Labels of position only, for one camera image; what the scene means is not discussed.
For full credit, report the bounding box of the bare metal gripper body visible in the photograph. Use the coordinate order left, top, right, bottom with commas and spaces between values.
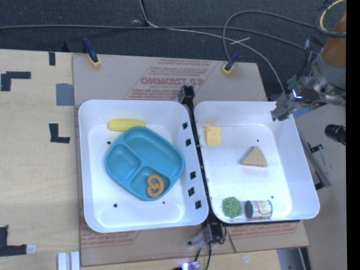
291, 74, 347, 108

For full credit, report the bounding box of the tan triangular sandwich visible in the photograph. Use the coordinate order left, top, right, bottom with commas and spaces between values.
240, 145, 269, 168

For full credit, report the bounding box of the yellow cheese wedge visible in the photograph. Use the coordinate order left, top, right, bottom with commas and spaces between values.
204, 125, 223, 146

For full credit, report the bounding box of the white plastic tray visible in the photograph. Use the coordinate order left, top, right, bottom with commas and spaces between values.
193, 100, 321, 224
78, 99, 210, 233

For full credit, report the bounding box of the thin black rod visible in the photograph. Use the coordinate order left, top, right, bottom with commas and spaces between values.
186, 94, 218, 228

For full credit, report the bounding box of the small white and red can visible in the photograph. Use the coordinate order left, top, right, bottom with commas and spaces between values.
244, 200, 273, 220

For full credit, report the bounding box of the blue divided plate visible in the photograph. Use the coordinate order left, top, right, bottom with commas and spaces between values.
105, 125, 186, 202

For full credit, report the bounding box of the brown cardboard board, red print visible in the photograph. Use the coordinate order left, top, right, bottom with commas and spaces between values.
71, 53, 310, 267

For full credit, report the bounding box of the orange pretzel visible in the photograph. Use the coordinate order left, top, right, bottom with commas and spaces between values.
146, 173, 165, 199

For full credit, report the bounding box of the yellow corn cob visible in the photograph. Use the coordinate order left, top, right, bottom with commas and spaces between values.
107, 118, 147, 132

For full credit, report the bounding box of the black cylinder on white bracket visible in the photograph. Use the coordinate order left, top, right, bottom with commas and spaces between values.
324, 124, 347, 146

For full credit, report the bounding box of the black block with thin wires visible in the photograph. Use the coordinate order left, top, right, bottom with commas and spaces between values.
177, 85, 196, 105
205, 222, 226, 245

